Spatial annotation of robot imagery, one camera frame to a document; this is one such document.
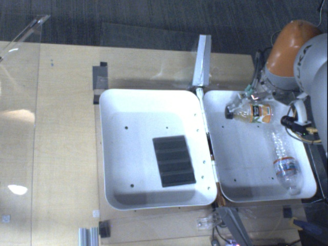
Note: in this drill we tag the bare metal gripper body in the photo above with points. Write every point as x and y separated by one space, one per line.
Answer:
260 92

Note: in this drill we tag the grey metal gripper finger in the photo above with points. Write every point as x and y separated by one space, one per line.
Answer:
253 98
235 103

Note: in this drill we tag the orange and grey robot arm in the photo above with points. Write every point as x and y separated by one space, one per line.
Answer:
287 52

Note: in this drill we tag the orange label juice bottle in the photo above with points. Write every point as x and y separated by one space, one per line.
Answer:
256 114

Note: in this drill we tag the white plastic tray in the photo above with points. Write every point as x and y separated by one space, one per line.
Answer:
243 150
143 117

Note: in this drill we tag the clear plastic water bottle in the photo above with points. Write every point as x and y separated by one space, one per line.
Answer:
285 165

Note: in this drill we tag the black ribbed foam pad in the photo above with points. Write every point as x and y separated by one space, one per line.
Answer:
174 161

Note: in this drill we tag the black cylinder on white bracket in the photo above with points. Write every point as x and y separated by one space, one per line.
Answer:
299 111

